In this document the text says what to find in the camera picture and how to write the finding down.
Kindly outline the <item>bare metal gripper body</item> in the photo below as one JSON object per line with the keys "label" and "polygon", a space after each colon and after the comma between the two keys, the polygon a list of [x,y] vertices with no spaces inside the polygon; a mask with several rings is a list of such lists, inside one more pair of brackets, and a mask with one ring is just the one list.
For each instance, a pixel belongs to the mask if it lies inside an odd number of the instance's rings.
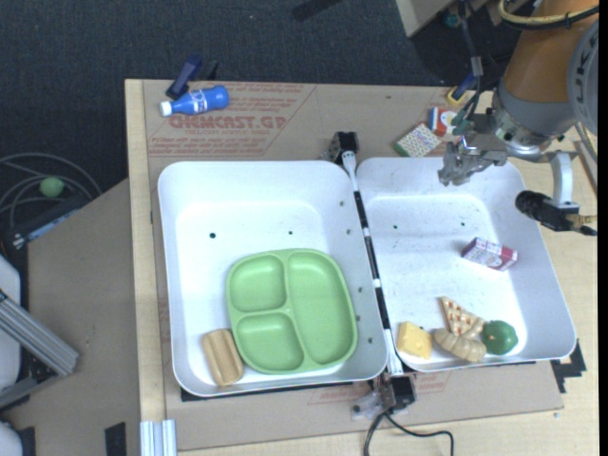
{"label": "bare metal gripper body", "polygon": [[449,144],[445,168],[487,168],[509,157],[537,161],[552,141],[504,113],[474,114],[453,122],[458,140]]}

